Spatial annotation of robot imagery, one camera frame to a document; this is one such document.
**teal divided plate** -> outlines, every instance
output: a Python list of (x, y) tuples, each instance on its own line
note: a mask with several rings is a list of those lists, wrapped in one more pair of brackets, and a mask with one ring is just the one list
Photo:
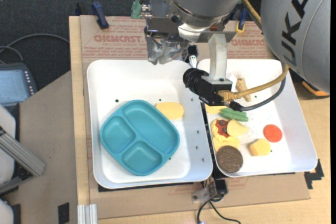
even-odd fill
[(134, 100), (118, 108), (104, 122), (100, 140), (126, 170), (146, 176), (175, 153), (180, 135), (158, 109), (146, 101)]

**white tray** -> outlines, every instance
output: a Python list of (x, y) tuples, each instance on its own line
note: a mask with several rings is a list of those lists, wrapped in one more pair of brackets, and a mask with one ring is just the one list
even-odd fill
[[(200, 61), (197, 67), (209, 72), (210, 60)], [(232, 73), (236, 78), (245, 78), (250, 89), (277, 78), (282, 69), (278, 60), (229, 59), (227, 73)], [(251, 94), (250, 102), (244, 98), (237, 102), (243, 106), (259, 103), (276, 93), (279, 85)], [(219, 168), (224, 175), (242, 177), (292, 173), (310, 171), (316, 167), (317, 155), (290, 74), (286, 76), (285, 88), (280, 96), (260, 108), (247, 111), (247, 116), (248, 122), (242, 124), (248, 126), (249, 131), (238, 137), (243, 166), (236, 173), (226, 173)], [(209, 125), (216, 118), (220, 118), (220, 114), (207, 113)], [(263, 128), (267, 124), (275, 124), (282, 130), (282, 140), (271, 143), (272, 151), (268, 156), (252, 156), (249, 145), (258, 138), (264, 138)]]
[[(92, 131), (93, 173), (109, 189), (146, 185), (200, 182), (213, 170), (201, 104), (186, 89), (183, 74), (190, 66), (172, 61), (154, 66), (147, 60), (97, 60), (87, 70)], [(180, 145), (171, 160), (147, 176), (125, 170), (102, 146), (99, 131), (105, 120), (123, 104), (140, 99), (179, 102), (181, 120), (171, 121), (180, 135)]]

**brown cookie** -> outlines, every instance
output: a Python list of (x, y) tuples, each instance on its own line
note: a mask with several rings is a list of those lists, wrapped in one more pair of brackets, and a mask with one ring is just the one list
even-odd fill
[(233, 146), (222, 146), (217, 152), (217, 164), (227, 173), (235, 173), (243, 165), (243, 156)]

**toy food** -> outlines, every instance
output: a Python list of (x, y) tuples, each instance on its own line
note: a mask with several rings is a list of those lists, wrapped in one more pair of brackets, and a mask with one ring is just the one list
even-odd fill
[(253, 156), (266, 156), (271, 152), (271, 146), (266, 139), (260, 138), (250, 145), (250, 150)]
[(157, 103), (155, 107), (169, 120), (179, 119), (184, 114), (183, 106), (177, 102)]
[(205, 104), (205, 110), (209, 114), (220, 114), (220, 111), (224, 108), (226, 108), (226, 106), (224, 105), (210, 106), (210, 105)]
[(243, 156), (238, 149), (233, 146), (223, 146), (217, 152), (218, 166), (227, 173), (235, 173), (243, 165)]
[(269, 142), (279, 142), (282, 139), (282, 131), (274, 124), (268, 124), (264, 127), (264, 137)]
[(232, 141), (234, 137), (229, 136), (227, 133), (228, 120), (225, 119), (215, 119), (211, 122), (211, 133), (218, 141)]
[[(246, 82), (245, 82), (245, 79), (244, 78), (241, 78), (241, 79), (237, 79), (237, 82), (236, 82), (236, 88), (238, 91), (242, 92), (242, 91), (245, 91), (247, 90), (247, 87), (246, 87)], [(249, 102), (251, 101), (251, 96), (248, 94), (248, 95), (245, 95), (243, 96), (244, 99)]]
[(245, 134), (248, 131), (248, 127), (232, 119), (228, 122), (226, 130), (230, 136), (239, 136)]
[(246, 116), (246, 112), (243, 111), (235, 111), (231, 108), (225, 108), (221, 110), (221, 115), (229, 120), (235, 119), (238, 121), (248, 121), (248, 117)]
[(213, 137), (213, 145), (215, 151), (218, 151), (222, 146), (233, 146), (239, 149), (240, 141), (235, 137), (231, 137), (229, 141), (218, 141), (217, 138)]

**small screen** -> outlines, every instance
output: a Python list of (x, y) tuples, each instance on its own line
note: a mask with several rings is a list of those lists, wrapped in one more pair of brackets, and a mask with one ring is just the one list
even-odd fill
[(0, 103), (9, 105), (22, 102), (29, 97), (21, 70), (0, 71)]

